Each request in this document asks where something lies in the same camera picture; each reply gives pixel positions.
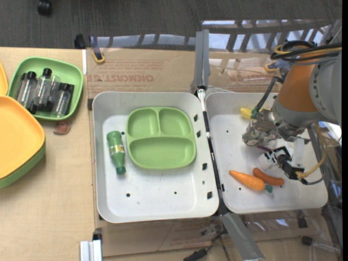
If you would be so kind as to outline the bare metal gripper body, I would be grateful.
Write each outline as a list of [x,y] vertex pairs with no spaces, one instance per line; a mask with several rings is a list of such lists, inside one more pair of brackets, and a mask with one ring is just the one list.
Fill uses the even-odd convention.
[[265,133],[277,135],[278,139],[284,139],[271,110],[262,109],[261,111],[253,110],[251,112],[251,121],[247,129],[254,128],[259,131],[259,141]]

